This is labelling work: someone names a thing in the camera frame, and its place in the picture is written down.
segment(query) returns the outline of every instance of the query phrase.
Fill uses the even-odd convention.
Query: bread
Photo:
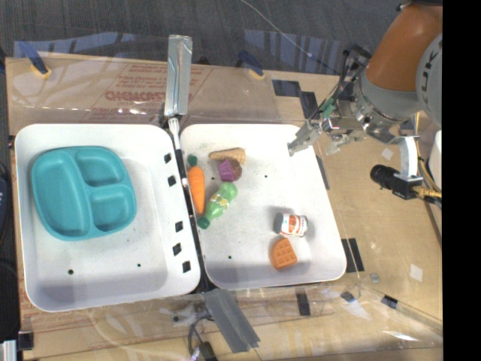
[[[213,151],[209,154],[209,158],[213,160],[235,159],[239,163],[244,164],[247,156],[245,149],[236,147],[228,150]]]
[[[294,265],[298,261],[288,238],[281,238],[274,242],[271,248],[270,257],[272,266],[276,270]]]

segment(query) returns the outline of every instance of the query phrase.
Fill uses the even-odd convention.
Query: cardboard surface
[[[82,123],[85,117],[93,121],[88,111],[92,108],[101,108],[93,111],[104,113],[99,119],[101,121],[150,123],[157,116],[159,106],[162,106],[161,100],[144,100],[146,97],[139,102],[153,103],[155,110],[145,111],[151,117],[128,112],[129,117],[122,114],[119,118],[120,108],[128,106],[129,109],[136,109],[137,101],[119,101],[121,105],[118,105],[117,101],[109,101],[103,95],[110,84],[118,81],[122,72],[127,71],[127,65],[136,65],[136,61],[114,60],[108,64],[100,61],[104,69],[94,68],[93,75],[97,79],[92,79],[92,76],[84,77],[80,72],[72,75],[66,72],[78,71],[76,64],[80,62],[92,63],[90,58],[53,59],[51,66],[59,63],[59,69],[53,72],[64,71],[64,75],[59,74],[57,78],[70,76],[71,79],[49,86],[46,95],[45,87],[50,83],[42,81],[33,84],[29,80],[32,83],[29,86],[21,80],[28,74],[28,64],[22,64],[25,63],[23,60],[8,61],[8,104],[13,134],[26,124],[36,122],[55,123],[61,120]],[[141,64],[153,65],[154,70],[159,68],[155,63]],[[199,74],[192,74],[191,104],[194,110],[187,119],[190,123],[223,121],[223,117],[228,118],[232,113],[227,108],[217,112],[216,108],[233,103],[234,114],[238,116],[235,119],[241,123],[252,122],[258,117],[272,123],[285,122],[300,126],[303,113],[299,98],[275,96],[271,81],[298,81],[303,91],[315,93],[318,102],[337,83],[335,76],[266,71],[266,80],[250,84],[249,78],[239,68],[193,68],[198,68]],[[130,72],[133,75],[137,73],[134,70]],[[99,80],[101,76],[108,76],[108,82]],[[97,95],[90,95],[95,88],[98,88]],[[237,95],[229,95],[229,90]],[[243,103],[246,103],[245,108],[240,107]],[[142,107],[144,110],[148,108],[149,105]],[[114,114],[113,118],[109,118],[110,111]],[[437,230],[424,202],[399,199],[388,190],[381,190],[369,178],[369,172],[375,164],[399,167],[396,147],[366,139],[342,146],[336,155],[326,156],[328,143],[329,139],[322,135],[314,145],[314,150],[325,172],[328,197],[340,236],[348,241],[356,239],[364,270],[346,273],[337,281],[321,284],[320,289],[302,287],[314,316],[309,318],[300,316],[296,287],[237,292],[240,306],[261,337],[261,348],[250,352],[249,356],[252,359],[275,359],[280,356],[279,352],[282,352],[282,357],[296,358],[379,348],[442,347],[442,336],[439,336],[443,317],[442,253]],[[13,152],[11,162],[11,172],[14,173],[16,157]],[[14,204],[17,205],[16,178],[13,177],[12,181]],[[189,317],[192,319],[193,303],[201,302],[199,295],[55,314],[37,309],[25,292],[17,208],[14,213],[21,328],[22,331],[33,331],[35,334],[35,347],[24,352],[25,359],[49,356],[58,356],[56,359],[95,359],[96,356],[102,359],[128,359],[123,357],[126,354],[150,357],[153,356],[152,352],[159,349],[164,352],[166,359],[188,356],[186,336]],[[362,286],[359,293],[352,289],[354,285]],[[359,301],[364,311],[353,308],[357,305],[344,298],[346,294],[343,293],[347,290],[355,297],[350,301]],[[384,296],[389,297],[387,301],[399,303],[395,304],[395,308],[388,306],[383,303]],[[173,319],[174,314],[180,318],[177,322]],[[244,354],[229,354],[215,323],[206,323],[203,330],[203,337],[212,341],[222,359],[245,359]],[[406,341],[403,335],[417,338],[418,341]]]

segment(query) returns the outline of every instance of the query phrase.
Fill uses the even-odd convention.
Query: can
[[[305,215],[277,213],[274,218],[274,232],[276,234],[304,237],[307,226],[308,220]]]

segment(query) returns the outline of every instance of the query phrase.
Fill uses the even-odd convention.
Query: carrot
[[[189,155],[187,161],[190,164],[190,169],[187,171],[187,179],[190,184],[192,201],[194,202],[197,212],[202,215],[204,213],[205,205],[204,170],[197,165],[197,156]]]

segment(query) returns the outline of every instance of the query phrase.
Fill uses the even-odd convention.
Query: orange toy food
[[[288,238],[281,238],[272,245],[271,263],[275,269],[286,268],[294,265],[297,261],[298,258]]]
[[[187,160],[190,164],[190,169],[187,171],[187,179],[189,180],[192,201],[197,212],[202,215],[205,206],[204,170],[197,166],[197,156],[189,155]]]

